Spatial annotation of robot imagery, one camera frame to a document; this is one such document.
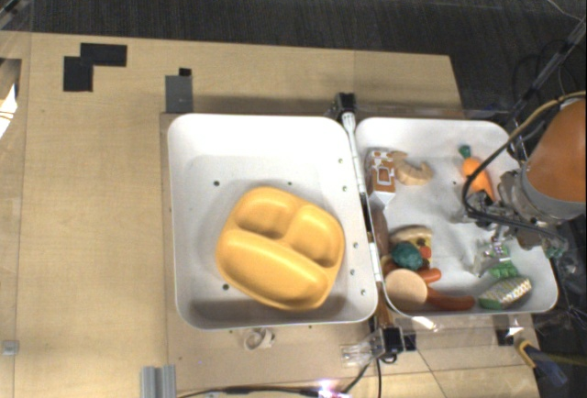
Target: wooden surface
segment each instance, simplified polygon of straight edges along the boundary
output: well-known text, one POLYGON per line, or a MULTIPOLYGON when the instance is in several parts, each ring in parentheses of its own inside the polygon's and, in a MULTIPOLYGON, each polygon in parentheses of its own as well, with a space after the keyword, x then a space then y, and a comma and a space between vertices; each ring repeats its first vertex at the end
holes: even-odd
MULTIPOLYGON (((16 398, 137 397, 141 367, 174 361, 173 341, 202 335, 188 328, 167 336, 159 131, 165 75, 193 70, 198 111, 322 113, 336 92, 350 91, 362 100, 409 104, 417 96, 429 105, 460 104, 446 57, 41 34, 32 41, 16 398), (63 56, 79 56, 83 41, 127 44, 127 67, 95 67, 93 93, 64 93, 63 56)), ((322 328, 305 331, 304 339, 292 330, 285 343, 298 362, 338 367, 331 357, 338 344, 328 343, 328 356, 304 355, 313 337, 340 339, 322 328)), ((255 367, 255 356, 233 369, 222 362, 235 334, 225 332, 216 349, 210 339, 194 341, 178 374, 207 360, 224 364, 210 382, 255 367)), ((473 379, 486 385, 484 396, 497 396, 501 377, 522 383, 516 396, 537 396, 532 372, 510 348, 498 348, 491 334, 482 344, 480 353, 455 349, 448 370, 429 366, 443 363, 448 344, 432 347, 427 359, 405 353, 385 367, 384 396, 469 397, 473 379)), ((283 380, 298 367, 260 364, 283 380)), ((335 378, 354 373, 340 370, 335 378)), ((365 378, 353 396, 372 398, 374 383, 365 378)))

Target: green vegetable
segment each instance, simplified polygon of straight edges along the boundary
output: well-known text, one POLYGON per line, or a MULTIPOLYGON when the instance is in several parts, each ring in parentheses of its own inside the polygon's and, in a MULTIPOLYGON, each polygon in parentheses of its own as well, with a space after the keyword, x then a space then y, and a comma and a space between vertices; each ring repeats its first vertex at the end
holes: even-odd
POLYGON ((420 250, 409 241, 398 243, 392 250, 392 258, 395 264, 411 271, 419 270, 424 263, 420 250))

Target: orange carrot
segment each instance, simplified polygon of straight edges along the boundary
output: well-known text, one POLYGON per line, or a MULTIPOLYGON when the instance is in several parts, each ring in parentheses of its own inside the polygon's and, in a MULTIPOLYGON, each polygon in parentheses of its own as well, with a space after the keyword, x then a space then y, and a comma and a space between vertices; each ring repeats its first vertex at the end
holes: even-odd
MULTIPOLYGON (((481 161, 471 156, 471 149, 469 146, 462 146, 459 149, 459 153, 465 159, 462 162, 462 172, 466 178, 469 178, 469 176, 472 175, 479 168, 479 166, 481 165, 481 161)), ((477 178, 475 178, 471 182, 471 189, 475 193, 479 191, 485 191, 487 195, 492 199, 492 201, 495 201, 492 181, 489 179, 489 174, 487 173, 487 171, 483 170, 481 173, 479 173, 477 178)))

